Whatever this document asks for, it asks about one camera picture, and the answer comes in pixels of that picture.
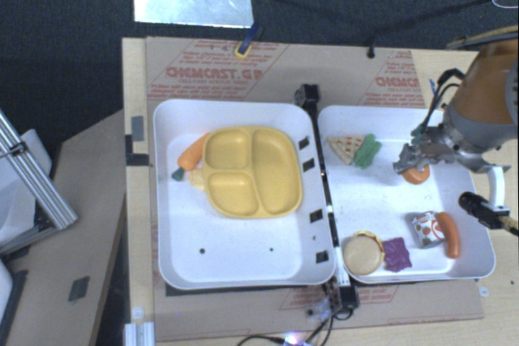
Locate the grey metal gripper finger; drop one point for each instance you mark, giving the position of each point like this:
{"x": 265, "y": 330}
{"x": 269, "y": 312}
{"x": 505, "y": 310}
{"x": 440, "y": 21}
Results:
{"x": 399, "y": 167}
{"x": 404, "y": 152}

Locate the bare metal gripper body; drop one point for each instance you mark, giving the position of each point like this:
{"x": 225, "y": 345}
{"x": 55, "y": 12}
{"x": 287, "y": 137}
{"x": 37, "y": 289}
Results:
{"x": 440, "y": 153}

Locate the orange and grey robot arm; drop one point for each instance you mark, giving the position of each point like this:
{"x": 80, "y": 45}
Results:
{"x": 482, "y": 85}

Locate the orange doughnut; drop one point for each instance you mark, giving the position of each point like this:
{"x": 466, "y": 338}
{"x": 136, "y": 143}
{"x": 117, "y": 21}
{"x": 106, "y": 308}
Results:
{"x": 415, "y": 176}

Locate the green beans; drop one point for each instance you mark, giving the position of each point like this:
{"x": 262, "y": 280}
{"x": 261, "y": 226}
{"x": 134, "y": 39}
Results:
{"x": 367, "y": 152}

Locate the white plastic tray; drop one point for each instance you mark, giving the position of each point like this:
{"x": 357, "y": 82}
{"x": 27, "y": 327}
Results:
{"x": 373, "y": 202}
{"x": 243, "y": 251}

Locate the pizza slice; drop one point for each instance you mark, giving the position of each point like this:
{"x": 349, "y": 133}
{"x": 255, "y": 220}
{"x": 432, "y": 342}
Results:
{"x": 342, "y": 146}

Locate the strawberry print carton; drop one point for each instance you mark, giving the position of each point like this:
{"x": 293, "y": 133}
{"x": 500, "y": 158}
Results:
{"x": 425, "y": 229}

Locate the thin black and white rod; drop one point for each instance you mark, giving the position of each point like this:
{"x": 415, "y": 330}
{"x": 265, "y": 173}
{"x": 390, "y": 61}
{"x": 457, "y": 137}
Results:
{"x": 325, "y": 182}

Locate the orange sausage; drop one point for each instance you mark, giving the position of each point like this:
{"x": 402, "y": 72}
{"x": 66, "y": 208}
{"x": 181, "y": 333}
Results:
{"x": 450, "y": 235}

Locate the purple grapes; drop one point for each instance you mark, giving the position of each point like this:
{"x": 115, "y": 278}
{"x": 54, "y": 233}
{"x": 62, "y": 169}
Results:
{"x": 396, "y": 255}

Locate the toy burger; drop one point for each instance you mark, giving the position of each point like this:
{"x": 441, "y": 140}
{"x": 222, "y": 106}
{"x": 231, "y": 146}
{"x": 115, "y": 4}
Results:
{"x": 362, "y": 255}

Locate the brown cardboard board red print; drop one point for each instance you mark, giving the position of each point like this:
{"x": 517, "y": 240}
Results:
{"x": 344, "y": 69}

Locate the yellow divided plate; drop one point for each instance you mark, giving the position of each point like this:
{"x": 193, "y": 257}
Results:
{"x": 251, "y": 172}

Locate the pale yellow toy food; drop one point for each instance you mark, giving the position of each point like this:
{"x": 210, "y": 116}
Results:
{"x": 196, "y": 179}

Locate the orange carrot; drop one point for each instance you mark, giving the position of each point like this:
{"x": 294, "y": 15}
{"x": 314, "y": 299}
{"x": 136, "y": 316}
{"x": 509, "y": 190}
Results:
{"x": 192, "y": 154}

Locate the black cylinder on white bracket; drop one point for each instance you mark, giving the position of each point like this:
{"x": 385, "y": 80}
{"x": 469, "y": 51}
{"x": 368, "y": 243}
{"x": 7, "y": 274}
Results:
{"x": 482, "y": 208}

